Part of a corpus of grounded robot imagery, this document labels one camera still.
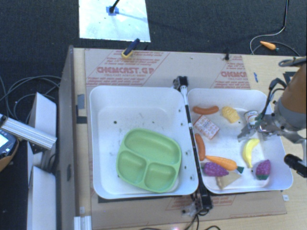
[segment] white tray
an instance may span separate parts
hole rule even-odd
[[[185,104],[172,88],[98,86],[89,96],[93,147],[93,183],[106,199],[189,195],[198,187],[197,171]],[[121,180],[116,172],[117,153],[125,134],[146,128],[174,139],[182,160],[177,181],[166,193],[153,193]]]
[[[207,115],[220,128],[220,131],[212,140],[202,136],[206,146],[206,154],[233,159],[238,166],[245,167],[242,176],[223,190],[217,186],[215,177],[203,175],[202,179],[208,190],[215,194],[232,194],[285,190],[292,185],[293,177],[290,168],[283,161],[285,151],[280,137],[273,136],[264,141],[258,133],[253,136],[253,138],[259,138],[260,143],[252,152],[252,164],[255,165],[265,159],[271,161],[271,174],[267,180],[255,179],[251,169],[247,167],[242,158],[242,150],[246,141],[238,142],[237,135],[246,125],[244,113],[250,110],[256,110],[260,113],[266,102],[265,94],[256,90],[193,89],[188,93],[188,101],[193,123],[200,116],[192,111],[194,106],[211,107],[216,105],[220,108],[219,112]],[[221,109],[224,106],[235,108],[240,120],[233,124],[226,120],[221,114]],[[270,113],[272,113],[272,109],[268,106],[267,114]]]

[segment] toy food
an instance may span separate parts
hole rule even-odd
[[[224,176],[229,172],[217,163],[207,162],[203,167],[203,171],[208,176]]]
[[[229,175],[226,176],[217,176],[216,177],[216,183],[219,186],[219,188],[224,189],[229,184],[234,182],[235,180],[239,179],[241,177],[240,174],[237,174],[236,172],[230,171]]]
[[[201,115],[196,120],[196,122],[194,123],[194,127],[208,139],[212,139],[220,130],[217,125],[215,125],[210,119],[208,119],[204,115]]]
[[[229,171],[238,170],[240,173],[242,173],[244,170],[244,167],[237,166],[236,162],[231,159],[216,156],[206,156],[206,158],[211,162],[217,163],[218,165]]]
[[[230,106],[225,106],[222,108],[223,117],[227,118],[230,123],[234,123],[240,119],[236,110]]]
[[[271,172],[270,160],[265,160],[261,162],[256,168],[256,178],[258,180],[266,180]]]
[[[200,161],[203,161],[205,159],[206,148],[205,148],[205,143],[203,142],[203,139],[201,138],[200,134],[198,133],[195,134],[195,141],[198,148],[198,157]]]
[[[219,110],[220,110],[219,107],[216,105],[210,108],[201,108],[198,106],[193,107],[193,112],[197,114],[202,114],[202,115],[209,115],[209,114],[217,113]]]
[[[243,155],[244,161],[248,164],[249,168],[253,167],[251,164],[251,152],[253,151],[254,147],[257,146],[259,141],[260,140],[257,138],[252,138],[252,139],[249,139],[247,143],[244,145],[242,155]]]

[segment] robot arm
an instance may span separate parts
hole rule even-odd
[[[278,135],[284,136],[294,144],[302,144],[303,159],[288,154],[285,156],[284,162],[296,170],[299,175],[307,177],[306,138],[298,134],[298,131],[306,128],[306,57],[285,60],[279,65],[281,67],[300,66],[300,69],[295,73],[288,86],[280,79],[271,82],[266,107],[272,98],[271,92],[275,85],[280,83],[285,87],[282,96],[275,103],[274,113],[265,115],[265,107],[256,118],[256,125],[251,127],[247,124],[238,135],[238,140],[241,141],[255,132],[259,132],[263,135],[264,140],[272,135]]]

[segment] tin can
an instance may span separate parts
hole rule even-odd
[[[244,117],[245,117],[247,123],[251,126],[256,125],[256,117],[257,116],[258,116],[258,112],[255,111],[255,110],[248,111],[248,112],[244,113]]]

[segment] device screen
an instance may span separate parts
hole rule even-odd
[[[0,148],[6,144],[9,140],[6,139],[3,135],[0,134]]]

